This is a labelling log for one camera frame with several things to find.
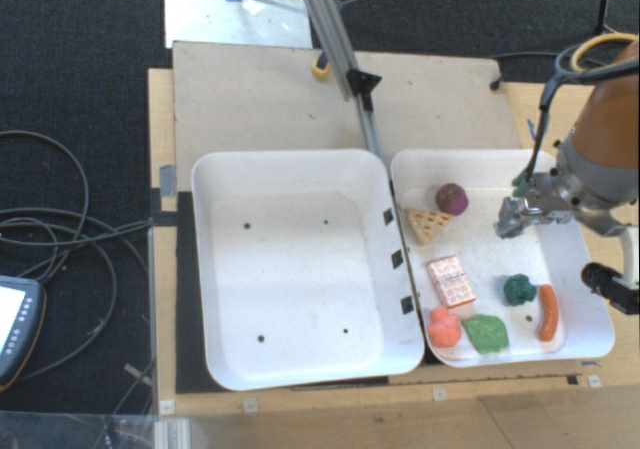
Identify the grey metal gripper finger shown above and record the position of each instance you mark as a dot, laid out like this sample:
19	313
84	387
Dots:
514	207
507	228

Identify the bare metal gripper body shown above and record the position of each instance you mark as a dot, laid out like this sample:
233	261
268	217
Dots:
552	197

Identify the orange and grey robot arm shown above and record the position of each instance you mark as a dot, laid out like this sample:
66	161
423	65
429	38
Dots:
607	127

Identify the white plastic tray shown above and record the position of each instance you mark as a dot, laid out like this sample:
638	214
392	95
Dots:
500	257
295	277

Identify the green broccoli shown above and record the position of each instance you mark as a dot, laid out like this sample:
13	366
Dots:
519	290

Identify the purple and brown muffin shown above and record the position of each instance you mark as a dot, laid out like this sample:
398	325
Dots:
451	198

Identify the pink and white carton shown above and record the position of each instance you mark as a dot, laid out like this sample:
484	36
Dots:
451	282

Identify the yellow pizza slice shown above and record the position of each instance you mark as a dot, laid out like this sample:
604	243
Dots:
425	224

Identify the orange sausage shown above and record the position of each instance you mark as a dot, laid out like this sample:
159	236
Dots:
548	312

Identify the green lettuce leaf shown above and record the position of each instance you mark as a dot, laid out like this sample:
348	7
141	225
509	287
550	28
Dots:
486	334

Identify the orange toy pepper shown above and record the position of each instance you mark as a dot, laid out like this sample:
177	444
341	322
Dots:
444	329

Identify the black cylinder on white bracket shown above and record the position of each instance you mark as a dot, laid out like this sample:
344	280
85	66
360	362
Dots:
617	289

